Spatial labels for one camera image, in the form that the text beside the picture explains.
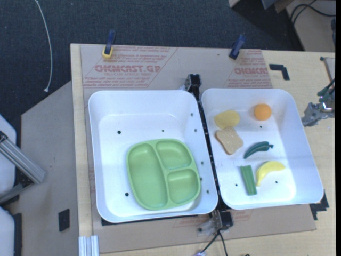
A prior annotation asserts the green divided plate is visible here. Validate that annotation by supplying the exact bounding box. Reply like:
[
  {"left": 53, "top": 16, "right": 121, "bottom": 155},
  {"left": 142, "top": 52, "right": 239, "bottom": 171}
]
[{"left": 125, "top": 138, "right": 201, "bottom": 211}]

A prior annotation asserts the thin black rod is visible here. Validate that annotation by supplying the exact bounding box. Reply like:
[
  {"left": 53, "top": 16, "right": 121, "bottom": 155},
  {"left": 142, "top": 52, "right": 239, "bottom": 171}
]
[{"left": 193, "top": 89, "right": 223, "bottom": 212}]

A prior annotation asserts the orange ball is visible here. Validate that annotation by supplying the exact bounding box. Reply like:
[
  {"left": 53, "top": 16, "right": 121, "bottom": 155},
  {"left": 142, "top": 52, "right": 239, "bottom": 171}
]
[{"left": 253, "top": 103, "right": 273, "bottom": 122}]

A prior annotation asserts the white plastic tray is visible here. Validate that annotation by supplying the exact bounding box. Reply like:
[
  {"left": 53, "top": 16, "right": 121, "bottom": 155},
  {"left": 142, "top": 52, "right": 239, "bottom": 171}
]
[
  {"left": 87, "top": 90, "right": 220, "bottom": 223},
  {"left": 200, "top": 87, "right": 325, "bottom": 211}
]

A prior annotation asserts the yellow potato chip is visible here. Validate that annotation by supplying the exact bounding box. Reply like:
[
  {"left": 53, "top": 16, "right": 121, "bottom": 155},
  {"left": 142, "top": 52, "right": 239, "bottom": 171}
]
[{"left": 213, "top": 109, "right": 241, "bottom": 130}]

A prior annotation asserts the yellow banana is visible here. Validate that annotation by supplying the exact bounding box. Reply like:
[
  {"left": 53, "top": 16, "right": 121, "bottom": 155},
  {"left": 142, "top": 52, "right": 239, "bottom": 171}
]
[{"left": 255, "top": 161, "right": 286, "bottom": 187}]

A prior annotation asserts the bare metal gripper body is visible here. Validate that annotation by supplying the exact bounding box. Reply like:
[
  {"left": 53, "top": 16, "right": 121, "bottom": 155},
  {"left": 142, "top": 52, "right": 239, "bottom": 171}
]
[{"left": 301, "top": 101, "right": 335, "bottom": 128}]

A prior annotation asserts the green celery stick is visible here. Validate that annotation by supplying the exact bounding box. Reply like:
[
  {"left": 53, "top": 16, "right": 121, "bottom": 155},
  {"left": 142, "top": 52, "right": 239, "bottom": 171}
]
[{"left": 239, "top": 165, "right": 258, "bottom": 196}]

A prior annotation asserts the dark green pea pod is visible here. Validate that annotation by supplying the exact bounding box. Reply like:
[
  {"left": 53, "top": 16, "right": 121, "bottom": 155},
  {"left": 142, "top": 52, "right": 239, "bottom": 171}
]
[{"left": 243, "top": 141, "right": 275, "bottom": 160}]

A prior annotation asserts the tan bread slice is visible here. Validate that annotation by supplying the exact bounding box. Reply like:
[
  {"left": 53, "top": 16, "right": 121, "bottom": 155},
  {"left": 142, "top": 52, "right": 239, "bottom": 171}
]
[{"left": 215, "top": 126, "right": 245, "bottom": 156}]

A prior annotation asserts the brown cardboard board red print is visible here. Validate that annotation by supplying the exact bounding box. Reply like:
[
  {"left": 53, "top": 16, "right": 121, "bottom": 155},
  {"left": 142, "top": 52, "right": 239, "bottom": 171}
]
[{"left": 79, "top": 44, "right": 318, "bottom": 254}]

